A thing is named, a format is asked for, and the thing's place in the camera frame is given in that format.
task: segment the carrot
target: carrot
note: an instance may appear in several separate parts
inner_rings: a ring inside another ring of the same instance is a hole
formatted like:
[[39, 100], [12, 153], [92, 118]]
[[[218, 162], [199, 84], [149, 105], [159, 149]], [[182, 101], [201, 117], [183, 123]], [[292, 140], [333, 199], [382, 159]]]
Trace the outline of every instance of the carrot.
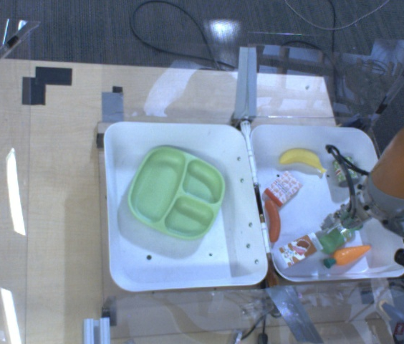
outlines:
[[281, 229], [279, 210], [272, 200], [266, 200], [264, 206], [269, 215], [269, 239], [274, 243], [279, 239]]
[[330, 268], [332, 265], [347, 265], [350, 262], [354, 262], [359, 259], [362, 255], [371, 249], [369, 245], [355, 246], [355, 247], [345, 247], [344, 249], [338, 249], [331, 259], [324, 259], [323, 264], [325, 267]]

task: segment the green object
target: green object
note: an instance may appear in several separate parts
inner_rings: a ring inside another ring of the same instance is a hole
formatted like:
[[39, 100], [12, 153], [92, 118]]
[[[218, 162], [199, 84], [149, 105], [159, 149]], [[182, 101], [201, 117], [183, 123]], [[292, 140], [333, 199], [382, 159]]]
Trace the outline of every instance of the green object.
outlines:
[[336, 263], [336, 259], [333, 258], [329, 258], [329, 259], [324, 259], [323, 260], [323, 264], [325, 265], [325, 267], [327, 267], [328, 269], [334, 265]]
[[176, 148], [149, 152], [128, 193], [132, 214], [144, 224], [181, 239], [202, 237], [224, 197], [223, 176], [211, 164]]
[[[347, 160], [349, 160], [350, 162], [353, 163], [353, 158], [352, 157], [346, 157]], [[337, 184], [340, 187], [347, 187], [348, 186], [348, 182], [347, 179], [345, 178], [345, 174], [342, 170], [342, 168], [340, 167], [340, 164], [337, 161], [333, 161], [332, 162], [332, 167], [334, 169], [336, 178], [337, 178]], [[358, 176], [358, 173], [356, 173], [354, 170], [352, 170], [351, 168], [348, 168], [348, 173], [350, 174], [350, 178], [352, 179], [353, 183], [357, 183], [360, 180], [360, 177]]]
[[317, 232], [317, 238], [325, 254], [332, 254], [345, 242], [351, 240], [354, 235], [355, 229], [344, 228], [341, 224], [329, 230]]

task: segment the banana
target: banana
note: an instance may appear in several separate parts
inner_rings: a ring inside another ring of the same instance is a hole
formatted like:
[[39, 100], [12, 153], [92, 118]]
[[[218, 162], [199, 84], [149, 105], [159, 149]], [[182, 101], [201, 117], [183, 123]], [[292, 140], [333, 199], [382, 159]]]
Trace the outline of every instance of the banana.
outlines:
[[281, 164], [304, 163], [308, 166], [316, 168], [318, 171], [321, 172], [321, 174], [326, 172], [326, 169], [323, 168], [317, 154], [308, 149], [289, 149], [280, 156], [279, 162]]

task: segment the green plate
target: green plate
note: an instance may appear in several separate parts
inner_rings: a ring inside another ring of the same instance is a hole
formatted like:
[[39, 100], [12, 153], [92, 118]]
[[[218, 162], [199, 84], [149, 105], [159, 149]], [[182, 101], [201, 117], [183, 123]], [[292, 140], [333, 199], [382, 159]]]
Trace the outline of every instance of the green plate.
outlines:
[[211, 164], [176, 148], [152, 149], [132, 181], [128, 203], [144, 224], [182, 239], [197, 239], [211, 228], [225, 183]]

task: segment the gray carpet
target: gray carpet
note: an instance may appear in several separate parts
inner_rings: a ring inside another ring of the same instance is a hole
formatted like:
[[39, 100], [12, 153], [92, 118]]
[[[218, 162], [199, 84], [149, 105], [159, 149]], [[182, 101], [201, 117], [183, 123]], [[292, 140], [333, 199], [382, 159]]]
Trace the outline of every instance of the gray carpet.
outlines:
[[[135, 7], [147, 0], [0, 0], [0, 17], [40, 21], [32, 36], [32, 59], [119, 65], [169, 66], [180, 58], [140, 42], [130, 28]], [[316, 29], [291, 12], [283, 0], [167, 0], [182, 6], [201, 25], [217, 60], [237, 66], [240, 46], [249, 32], [295, 32], [331, 40], [330, 32]], [[315, 24], [330, 26], [332, 12], [325, 0], [289, 0]], [[337, 26], [375, 9], [384, 0], [331, 0]], [[236, 36], [216, 37], [208, 23], [235, 21]], [[144, 6], [137, 13], [137, 30], [159, 47], [209, 58], [196, 25], [172, 6]], [[376, 39], [404, 39], [404, 0], [353, 27], [335, 32], [335, 51], [369, 54]], [[210, 66], [209, 61], [199, 63]], [[382, 150], [404, 121], [404, 86], [375, 126]]]

